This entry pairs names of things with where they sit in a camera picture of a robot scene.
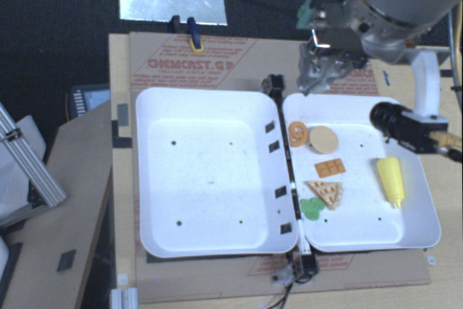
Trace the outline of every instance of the toy pizza slice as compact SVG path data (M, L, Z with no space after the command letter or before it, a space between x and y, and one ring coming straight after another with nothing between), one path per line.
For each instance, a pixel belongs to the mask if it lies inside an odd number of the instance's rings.
M334 210L341 203L342 183L341 182L315 182L305 183L322 201Z

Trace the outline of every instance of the yellow mustard bottle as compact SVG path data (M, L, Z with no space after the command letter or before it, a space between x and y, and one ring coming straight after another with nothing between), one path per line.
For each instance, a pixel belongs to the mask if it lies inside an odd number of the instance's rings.
M397 157L385 157L379 160L376 166L389 202L400 208L400 203L405 198L405 195L399 160Z

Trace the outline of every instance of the tray with toy food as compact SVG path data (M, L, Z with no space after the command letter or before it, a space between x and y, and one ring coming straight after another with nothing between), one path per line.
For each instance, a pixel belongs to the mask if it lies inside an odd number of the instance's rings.
M436 244L420 158L370 124L379 101L391 100L293 94L283 118L258 92L142 91L135 116L145 249L175 258L283 253L298 237L326 252ZM378 159L390 157L402 194L382 185L392 181L381 180Z

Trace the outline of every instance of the white tray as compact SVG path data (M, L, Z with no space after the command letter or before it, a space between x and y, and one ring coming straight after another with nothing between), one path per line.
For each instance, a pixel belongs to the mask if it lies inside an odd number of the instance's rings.
M390 98L362 96L290 95L284 101L286 125L304 122L309 128L330 127L338 136L335 153L316 153L310 146L291 148L299 199L316 197L308 180L342 182L341 205L320 212L317 221L305 216L304 233L315 248L326 252L384 250L434 246L441 237L436 210L418 156L385 138L369 120L370 111ZM405 199L400 209L387 201L376 161L399 159ZM320 179L314 164L340 158L345 173Z
M294 247L286 157L269 97L150 88L137 97L136 117L140 234L149 253L173 258ZM276 197L281 187L286 194Z

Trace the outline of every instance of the black carpet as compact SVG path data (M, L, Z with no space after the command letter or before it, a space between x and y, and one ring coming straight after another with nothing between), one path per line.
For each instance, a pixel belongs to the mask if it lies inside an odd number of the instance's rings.
M295 28L303 1L225 0L229 26L200 31L304 40ZM166 25L120 20L119 0L0 0L0 102L15 120L31 114L50 145L65 122L69 89L108 82L109 33L135 30L165 32ZM440 24L423 42L445 40Z

